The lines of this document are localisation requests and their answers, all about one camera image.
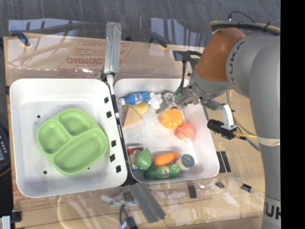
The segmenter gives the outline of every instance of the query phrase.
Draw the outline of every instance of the metal bracket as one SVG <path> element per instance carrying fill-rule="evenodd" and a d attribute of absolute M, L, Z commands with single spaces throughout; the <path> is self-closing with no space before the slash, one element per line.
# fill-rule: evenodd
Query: metal bracket
<path fill-rule="evenodd" d="M 214 111 L 221 110 L 224 118 L 224 125 L 222 126 L 223 128 L 227 130 L 231 130 L 232 128 L 236 127 L 236 125 L 234 124 L 233 114 L 229 104 L 221 104 L 215 101 L 214 99 L 208 99 L 205 101 L 201 101 L 200 103 L 203 106 L 212 109 Z"/>
<path fill-rule="evenodd" d="M 115 22 L 107 22 L 104 74 L 116 73 L 119 71 L 121 36 L 121 24 Z"/>

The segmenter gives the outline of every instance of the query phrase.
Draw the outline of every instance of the green divided plate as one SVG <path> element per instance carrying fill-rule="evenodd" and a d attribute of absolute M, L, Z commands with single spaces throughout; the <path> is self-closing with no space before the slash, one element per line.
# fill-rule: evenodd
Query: green divided plate
<path fill-rule="evenodd" d="M 84 111 L 66 109 L 45 121 L 36 140 L 48 160 L 62 173 L 76 175 L 108 150 L 107 135 Z"/>

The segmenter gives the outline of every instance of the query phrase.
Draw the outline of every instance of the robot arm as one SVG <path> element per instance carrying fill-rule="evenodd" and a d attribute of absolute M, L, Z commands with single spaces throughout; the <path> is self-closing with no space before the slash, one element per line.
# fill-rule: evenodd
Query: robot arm
<path fill-rule="evenodd" d="M 216 31 L 204 49 L 187 87 L 176 104 L 202 104 L 221 109 L 224 137 L 234 131 L 230 110 L 214 100 L 234 89 L 250 99 L 265 173 L 263 229 L 281 228 L 280 180 L 280 35 L 246 36 L 237 28 Z M 208 122 L 210 129 L 215 123 Z"/>

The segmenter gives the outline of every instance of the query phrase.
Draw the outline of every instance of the orange toy carrot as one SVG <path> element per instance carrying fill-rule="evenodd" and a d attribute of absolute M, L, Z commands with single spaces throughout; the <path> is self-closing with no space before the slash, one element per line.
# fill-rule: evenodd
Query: orange toy carrot
<path fill-rule="evenodd" d="M 172 162 L 175 158 L 177 158 L 179 154 L 179 152 L 172 152 L 168 154 L 158 155 L 153 159 L 153 161 L 155 163 L 155 166 L 164 166 Z"/>

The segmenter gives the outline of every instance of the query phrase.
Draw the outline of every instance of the plastic water bottle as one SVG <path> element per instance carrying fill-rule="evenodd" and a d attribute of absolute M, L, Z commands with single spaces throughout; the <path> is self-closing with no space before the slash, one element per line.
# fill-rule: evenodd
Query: plastic water bottle
<path fill-rule="evenodd" d="M 148 95 L 148 91 L 143 91 L 143 92 L 135 92 L 130 94 L 127 97 L 122 97 L 119 99 L 119 104 L 120 105 L 125 105 L 125 104 L 140 104 L 143 102 L 148 102 L 150 99 L 150 96 Z"/>
<path fill-rule="evenodd" d="M 147 102 L 151 108 L 158 109 L 160 108 L 160 104 L 163 102 L 162 95 L 156 94 L 154 92 L 149 93 L 150 100 Z"/>
<path fill-rule="evenodd" d="M 174 178 L 180 175 L 180 167 L 177 164 L 168 165 L 168 166 L 159 166 L 153 170 L 144 171 L 144 177 L 149 179 L 154 177 L 156 179 L 167 179 Z"/>

